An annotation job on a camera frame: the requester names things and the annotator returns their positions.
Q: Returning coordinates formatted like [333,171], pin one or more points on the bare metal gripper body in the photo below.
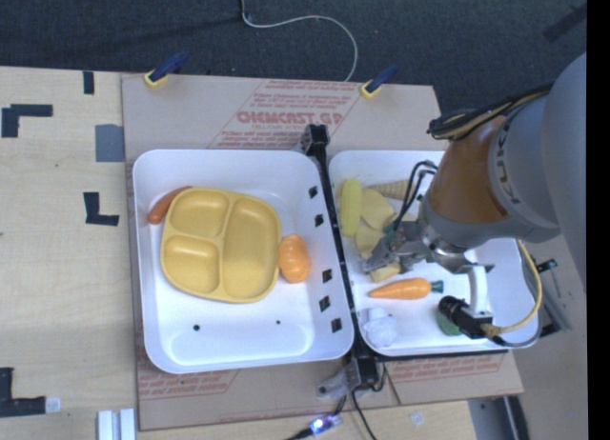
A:
[418,244]

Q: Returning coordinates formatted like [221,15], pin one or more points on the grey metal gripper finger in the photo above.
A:
[379,255]
[412,265]

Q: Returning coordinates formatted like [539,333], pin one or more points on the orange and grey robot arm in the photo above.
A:
[524,176]

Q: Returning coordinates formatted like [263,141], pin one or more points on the yellow cheese block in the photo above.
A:
[383,274]

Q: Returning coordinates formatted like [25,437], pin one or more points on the yellow potato chip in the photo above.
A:
[368,238]
[376,209]

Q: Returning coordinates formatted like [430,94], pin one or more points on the orange carrot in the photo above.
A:
[402,288]

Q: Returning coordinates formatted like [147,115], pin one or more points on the thin black rod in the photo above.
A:
[339,238]

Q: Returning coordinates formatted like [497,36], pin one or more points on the yellow corn cob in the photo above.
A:
[351,207]

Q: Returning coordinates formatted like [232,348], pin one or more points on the white plastic tray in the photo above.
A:
[414,324]
[238,333]

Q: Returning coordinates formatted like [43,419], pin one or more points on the tan ice cream cone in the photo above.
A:
[391,188]

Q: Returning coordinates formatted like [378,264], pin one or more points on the green round piece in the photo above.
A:
[445,326]

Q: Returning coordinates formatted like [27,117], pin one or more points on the white crumpled lump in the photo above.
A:
[380,327]

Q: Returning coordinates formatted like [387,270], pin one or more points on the orange bread roll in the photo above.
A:
[293,258]

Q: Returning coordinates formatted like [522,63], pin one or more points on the yellow divided plate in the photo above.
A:
[224,247]

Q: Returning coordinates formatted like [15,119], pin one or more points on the orange sausage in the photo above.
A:
[159,209]

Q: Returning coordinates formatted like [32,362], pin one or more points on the brown cardboard board red print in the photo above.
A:
[200,109]

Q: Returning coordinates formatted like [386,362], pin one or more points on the black cylinder on white bracket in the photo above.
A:
[466,315]

